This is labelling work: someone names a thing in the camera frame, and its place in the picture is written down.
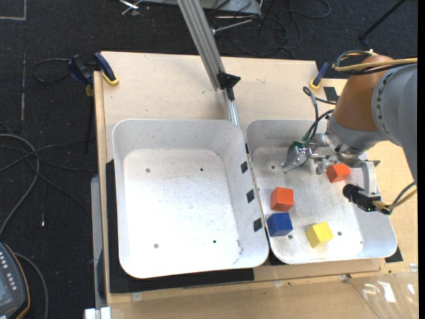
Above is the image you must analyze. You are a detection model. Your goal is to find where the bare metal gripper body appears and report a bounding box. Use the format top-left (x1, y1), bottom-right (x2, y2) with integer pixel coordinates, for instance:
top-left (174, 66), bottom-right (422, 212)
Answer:
top-left (305, 132), bottom-right (366, 167)

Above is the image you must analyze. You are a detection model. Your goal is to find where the orange cube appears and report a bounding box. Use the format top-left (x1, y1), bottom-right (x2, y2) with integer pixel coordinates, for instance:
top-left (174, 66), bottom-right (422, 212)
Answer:
top-left (325, 163), bottom-right (352, 183)
top-left (270, 186), bottom-right (295, 213)

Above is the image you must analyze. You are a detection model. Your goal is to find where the white plastic tray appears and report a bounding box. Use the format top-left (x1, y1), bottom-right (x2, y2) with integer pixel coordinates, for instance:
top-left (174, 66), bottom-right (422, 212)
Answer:
top-left (112, 118), bottom-right (270, 280)
top-left (246, 119), bottom-right (398, 266)

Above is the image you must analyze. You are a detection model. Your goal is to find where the yellow cube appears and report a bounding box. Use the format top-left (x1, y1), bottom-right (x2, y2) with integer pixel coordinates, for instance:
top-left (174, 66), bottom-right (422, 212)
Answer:
top-left (305, 221), bottom-right (335, 249)

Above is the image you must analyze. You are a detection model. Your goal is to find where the blue cube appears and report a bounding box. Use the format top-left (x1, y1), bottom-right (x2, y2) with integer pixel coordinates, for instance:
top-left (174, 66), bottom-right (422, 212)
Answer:
top-left (266, 212), bottom-right (294, 238)

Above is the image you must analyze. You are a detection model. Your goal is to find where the pale wood board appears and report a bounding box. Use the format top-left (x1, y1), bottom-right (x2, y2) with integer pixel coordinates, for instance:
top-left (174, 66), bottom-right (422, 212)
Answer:
top-left (94, 51), bottom-right (383, 305)

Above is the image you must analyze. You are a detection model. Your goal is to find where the black cylinder on white bracket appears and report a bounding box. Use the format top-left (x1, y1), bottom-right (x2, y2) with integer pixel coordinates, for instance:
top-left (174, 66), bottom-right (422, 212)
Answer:
top-left (342, 159), bottom-right (383, 213)

